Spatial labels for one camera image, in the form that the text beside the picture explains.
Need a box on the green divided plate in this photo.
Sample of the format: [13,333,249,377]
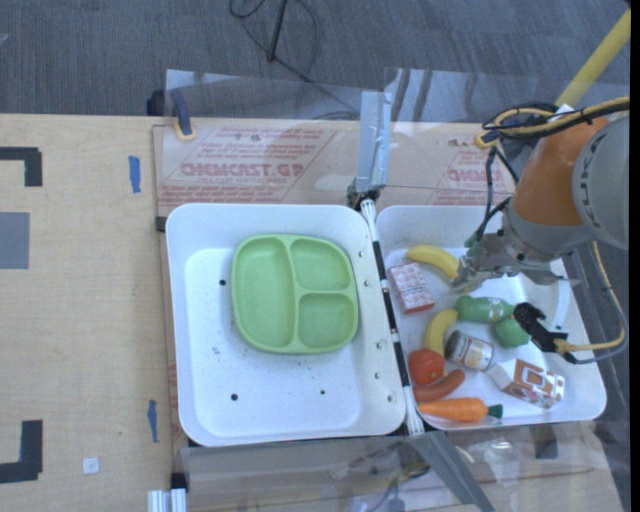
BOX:
[230,233,361,356]

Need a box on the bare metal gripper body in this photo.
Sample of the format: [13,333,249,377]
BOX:
[460,232,582,287]

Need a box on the white and brown carton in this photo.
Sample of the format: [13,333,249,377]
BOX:
[487,357,567,411]

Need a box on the orange carrot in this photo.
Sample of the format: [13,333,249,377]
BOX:
[418,396,504,423]

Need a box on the green bottle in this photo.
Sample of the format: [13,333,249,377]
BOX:
[453,294,517,324]

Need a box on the brown cardboard board red print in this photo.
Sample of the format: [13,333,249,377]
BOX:
[152,117,614,494]

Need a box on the white plastic tray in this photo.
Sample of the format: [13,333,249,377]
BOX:
[374,204,609,432]
[164,202,408,448]

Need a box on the yellow banana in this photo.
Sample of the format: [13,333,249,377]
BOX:
[423,308,460,377]
[405,243,461,281]

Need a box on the small white and orange can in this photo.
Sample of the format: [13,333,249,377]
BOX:
[443,329,497,373]

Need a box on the orange and white packet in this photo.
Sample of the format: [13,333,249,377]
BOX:
[387,262,437,315]

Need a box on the orange sausage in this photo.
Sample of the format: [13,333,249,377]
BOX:
[412,368,467,403]

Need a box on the green pepper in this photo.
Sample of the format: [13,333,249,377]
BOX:
[493,316,533,350]

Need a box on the red tomato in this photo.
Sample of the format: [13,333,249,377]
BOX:
[407,347,447,387]

